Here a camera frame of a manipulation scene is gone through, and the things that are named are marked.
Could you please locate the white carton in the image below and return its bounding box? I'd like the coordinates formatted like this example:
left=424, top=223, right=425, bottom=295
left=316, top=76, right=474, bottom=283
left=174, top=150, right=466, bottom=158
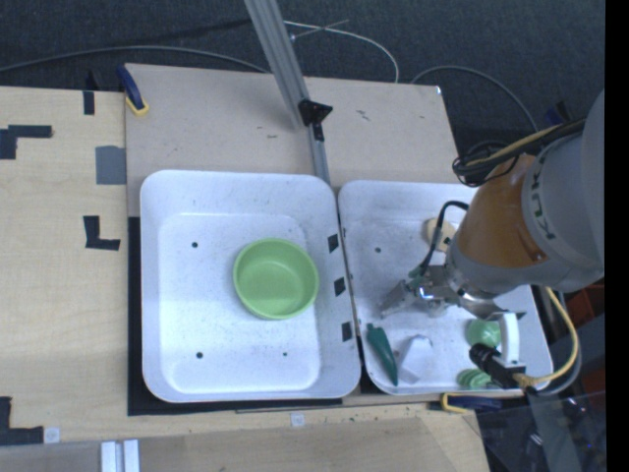
left=395, top=333, right=435, bottom=384

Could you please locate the light green round toy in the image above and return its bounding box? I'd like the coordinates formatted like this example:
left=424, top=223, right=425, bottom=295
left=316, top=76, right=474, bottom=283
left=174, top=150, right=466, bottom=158
left=465, top=318, right=503, bottom=350

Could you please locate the pale wood board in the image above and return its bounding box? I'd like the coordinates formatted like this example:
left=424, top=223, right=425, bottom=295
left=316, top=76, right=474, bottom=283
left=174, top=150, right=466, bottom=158
left=124, top=63, right=494, bottom=413

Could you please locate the light green ribbed toy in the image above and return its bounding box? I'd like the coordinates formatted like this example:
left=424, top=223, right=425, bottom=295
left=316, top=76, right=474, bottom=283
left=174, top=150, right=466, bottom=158
left=456, top=367, right=493, bottom=391

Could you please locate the white plastic tray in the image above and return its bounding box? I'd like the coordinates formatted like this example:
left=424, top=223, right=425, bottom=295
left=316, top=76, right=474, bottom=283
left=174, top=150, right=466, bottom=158
left=140, top=168, right=363, bottom=404
left=337, top=179, right=555, bottom=397

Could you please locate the green bowl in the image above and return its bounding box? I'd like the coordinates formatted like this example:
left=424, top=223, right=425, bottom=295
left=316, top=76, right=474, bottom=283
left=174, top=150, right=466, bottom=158
left=232, top=237, right=321, bottom=322

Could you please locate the dark green chili pepper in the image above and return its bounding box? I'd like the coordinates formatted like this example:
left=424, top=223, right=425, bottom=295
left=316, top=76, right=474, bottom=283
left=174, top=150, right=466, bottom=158
left=365, top=323, right=400, bottom=387

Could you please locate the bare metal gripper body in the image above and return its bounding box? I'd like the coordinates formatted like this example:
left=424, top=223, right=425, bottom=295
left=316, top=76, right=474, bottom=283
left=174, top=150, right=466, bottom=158
left=410, top=263, right=510, bottom=320

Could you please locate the cream toy bread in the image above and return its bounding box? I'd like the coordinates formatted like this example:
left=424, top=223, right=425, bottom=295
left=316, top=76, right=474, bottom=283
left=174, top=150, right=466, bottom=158
left=424, top=216, right=457, bottom=254

